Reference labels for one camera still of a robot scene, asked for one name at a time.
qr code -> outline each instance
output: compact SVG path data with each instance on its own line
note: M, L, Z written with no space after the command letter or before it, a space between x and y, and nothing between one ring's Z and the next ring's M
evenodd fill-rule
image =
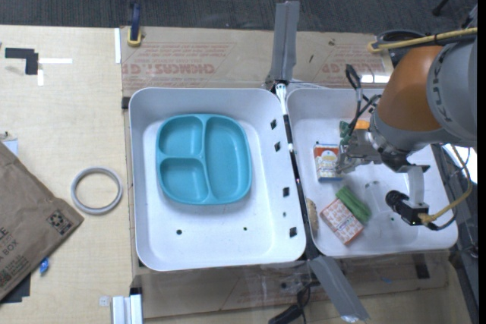
M0 288L6 286L6 284L12 279L7 270L0 271Z
M47 218L47 222L54 227L60 235L64 235L73 226L73 223L66 218L59 209L54 211L54 213Z

yellow cable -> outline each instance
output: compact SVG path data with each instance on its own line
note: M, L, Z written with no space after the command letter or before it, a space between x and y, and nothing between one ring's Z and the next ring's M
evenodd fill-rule
M448 39L448 38L454 38L456 36L466 36L466 35L477 34L477 33L478 33L477 27L470 27L464 30L449 31L448 33L435 34L433 36L424 36L422 38L406 39L405 41L397 41L393 43L382 43L378 45L377 48L373 47L373 45L377 43L376 41L370 42L367 45L367 49L370 53L379 53L386 49L403 48L406 46L429 43L440 39Z
M454 200L451 204L449 204L448 206L446 206L445 208L443 208L441 211L439 211L437 213L434 213L433 215L428 215L427 213L419 213L418 214L418 217L422 221L422 224L425 224L426 225L426 224L428 224L430 222L434 222L435 220L437 220L437 218L439 218L440 216L442 216L449 209L454 208L459 203L461 203L463 200L465 200L466 197L469 196L469 194L471 194L471 192L472 192L471 175L469 174L468 167L465 165L465 162L462 160L461 155L457 151L457 148L454 145L451 145L451 146L452 146L452 148L454 150L454 153L456 154L457 159L461 162L461 166L464 168L465 175L468 178L468 188L461 195L461 197L459 199Z

wooden surface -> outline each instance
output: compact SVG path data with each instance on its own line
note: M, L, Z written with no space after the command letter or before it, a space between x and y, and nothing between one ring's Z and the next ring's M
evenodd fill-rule
M74 176L94 165L115 170L127 193L122 73L115 64L113 29L0 26L0 41L0 131L18 137L21 161L70 204ZM35 49L40 58L72 58L73 64L44 65L39 87L36 76L24 74L24 60L5 58L5 47ZM88 205L101 206L114 197L115 185L93 176L82 181L79 195ZM128 198L106 215L83 215L84 223L50 256L48 272L32 274L30 296L0 305L0 322L110 323L110 309L99 299L128 295L132 281ZM471 322L456 273L448 263L447 269L444 288L363 297L368 322ZM266 323L285 308L147 322ZM308 322L343 322L328 300L312 303L306 313Z

red and white box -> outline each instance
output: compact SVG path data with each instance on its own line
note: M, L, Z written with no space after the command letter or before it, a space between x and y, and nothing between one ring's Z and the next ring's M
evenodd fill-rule
M344 244L348 244L363 231L363 224L338 198L320 211L320 217Z

black camera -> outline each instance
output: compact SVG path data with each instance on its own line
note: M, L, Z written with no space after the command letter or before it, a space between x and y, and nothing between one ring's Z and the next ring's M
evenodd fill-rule
M428 205L425 203L410 204L409 197L397 190L391 190L385 196L387 205L400 216L402 220L410 225L421 225L419 213L428 213Z

